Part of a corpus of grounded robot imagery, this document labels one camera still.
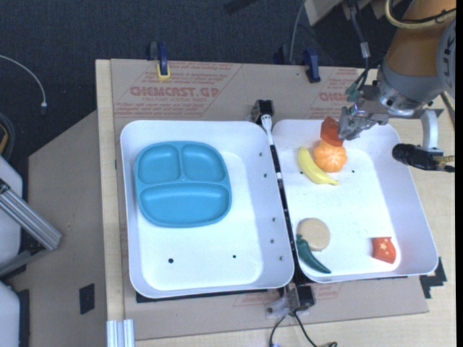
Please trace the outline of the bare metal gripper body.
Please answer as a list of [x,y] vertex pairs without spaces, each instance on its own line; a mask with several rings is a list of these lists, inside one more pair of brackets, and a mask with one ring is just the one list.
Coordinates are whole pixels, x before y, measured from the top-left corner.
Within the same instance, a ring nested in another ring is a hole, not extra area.
[[386,124],[390,118],[410,117],[417,101],[407,98],[390,85],[351,85],[346,90],[349,106],[341,110],[341,125]]

